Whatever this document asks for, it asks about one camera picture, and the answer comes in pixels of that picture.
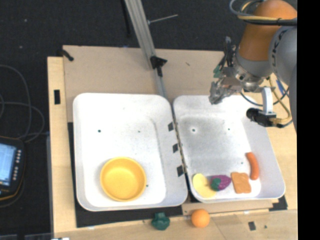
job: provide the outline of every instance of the metal pole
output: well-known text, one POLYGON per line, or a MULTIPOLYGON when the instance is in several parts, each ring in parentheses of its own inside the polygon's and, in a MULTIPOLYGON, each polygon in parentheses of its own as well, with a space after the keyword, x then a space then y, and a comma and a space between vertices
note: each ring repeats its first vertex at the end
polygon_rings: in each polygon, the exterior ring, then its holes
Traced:
POLYGON ((167 99, 166 90, 164 87, 163 79, 158 75, 157 70, 154 70, 151 64, 151 57, 156 56, 156 51, 154 47, 154 42, 152 40, 148 21, 145 15, 145 11, 142 5, 141 0, 124 0, 126 8, 129 12, 134 32, 139 42, 139 46, 142 49, 142 52, 145 55, 147 63, 154 71, 155 81, 158 88, 158 92, 161 96, 167 99))

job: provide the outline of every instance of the wooden table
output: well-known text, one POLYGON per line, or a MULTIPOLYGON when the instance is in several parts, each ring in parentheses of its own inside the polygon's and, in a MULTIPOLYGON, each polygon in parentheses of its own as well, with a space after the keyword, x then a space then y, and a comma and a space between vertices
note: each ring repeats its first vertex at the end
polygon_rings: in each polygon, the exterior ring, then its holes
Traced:
MULTIPOLYGON (((286 184, 288 210, 269 211, 278 200, 236 201, 182 205, 184 216, 170 218, 170 226, 158 231, 151 220, 125 221, 77 227, 67 123, 72 122, 72 102, 84 92, 157 94, 154 73, 139 48, 72 46, 63 47, 74 61, 48 57, 50 117, 50 163, 53 232, 71 239, 297 239, 297 135, 293 124, 268 128, 268 134, 286 184), (190 222, 194 209, 204 208, 211 216, 209 226, 195 228, 190 222), (256 229, 250 230, 249 222, 256 229)), ((169 102, 180 95, 209 95, 213 69, 221 51, 157 49, 168 60, 163 81, 169 102)), ((252 95, 261 102, 259 94, 252 95)), ((286 114, 281 106, 274 110, 286 114)))

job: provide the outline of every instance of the tray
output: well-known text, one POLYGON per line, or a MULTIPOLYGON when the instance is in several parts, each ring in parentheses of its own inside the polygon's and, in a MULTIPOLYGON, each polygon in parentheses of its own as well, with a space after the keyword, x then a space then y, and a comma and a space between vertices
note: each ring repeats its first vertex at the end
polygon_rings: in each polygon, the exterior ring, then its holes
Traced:
POLYGON ((253 107, 239 95, 225 98, 211 105, 208 96, 185 95, 173 102, 177 131, 190 189, 203 203, 230 202, 252 199, 277 199, 285 193, 285 183, 276 160, 266 128, 246 117, 253 107), (253 152, 259 164, 257 180, 249 180, 250 193, 236 193, 233 183, 204 198, 192 182, 195 174, 205 177, 227 175, 232 172, 250 175, 245 154, 253 152))
POLYGON ((76 195, 89 211, 181 205, 188 189, 169 102, 159 95, 82 93, 73 101, 76 195), (147 184, 135 200, 109 198, 100 185, 103 165, 115 157, 136 160, 147 184))

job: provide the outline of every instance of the handheld device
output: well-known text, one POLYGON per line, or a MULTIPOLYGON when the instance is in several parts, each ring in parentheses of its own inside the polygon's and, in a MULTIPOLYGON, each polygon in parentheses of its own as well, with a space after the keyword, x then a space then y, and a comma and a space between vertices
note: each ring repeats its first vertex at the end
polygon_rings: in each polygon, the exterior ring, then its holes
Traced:
POLYGON ((0 201, 19 192, 26 165, 24 143, 17 138, 0 136, 0 201))

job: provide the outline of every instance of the yellow plate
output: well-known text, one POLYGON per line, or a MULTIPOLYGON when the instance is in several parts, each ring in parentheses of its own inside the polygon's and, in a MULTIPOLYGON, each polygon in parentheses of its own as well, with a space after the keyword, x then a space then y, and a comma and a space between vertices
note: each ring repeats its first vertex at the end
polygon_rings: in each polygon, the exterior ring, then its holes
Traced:
POLYGON ((197 173, 193 176, 192 184, 194 189, 203 198, 212 198, 217 193, 211 188, 209 180, 202 173, 197 173))
POLYGON ((100 184, 110 198, 127 202, 142 195, 147 177, 145 170, 135 160, 116 157, 104 164, 100 173, 100 184))

